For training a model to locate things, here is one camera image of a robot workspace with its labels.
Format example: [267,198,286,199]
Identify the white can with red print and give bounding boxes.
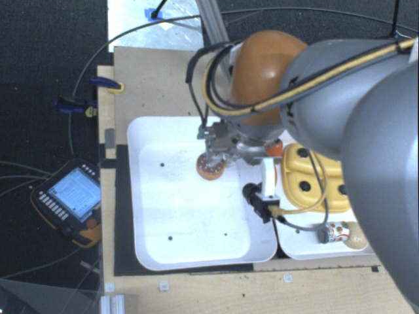
[325,221,351,243]

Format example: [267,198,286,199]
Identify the white plastic tray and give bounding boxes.
[126,116,279,272]
[272,135,381,262]

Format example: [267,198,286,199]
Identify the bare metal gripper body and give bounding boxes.
[204,122,273,166]

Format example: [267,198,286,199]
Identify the beige bread roll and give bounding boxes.
[346,222,370,251]

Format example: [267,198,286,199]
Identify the black cylinder on white bracket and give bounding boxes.
[242,157,282,224]

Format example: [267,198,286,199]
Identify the yellow divided plate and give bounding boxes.
[281,143,353,213]

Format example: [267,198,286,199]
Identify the brown doughnut with pink icing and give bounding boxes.
[196,152,227,181]

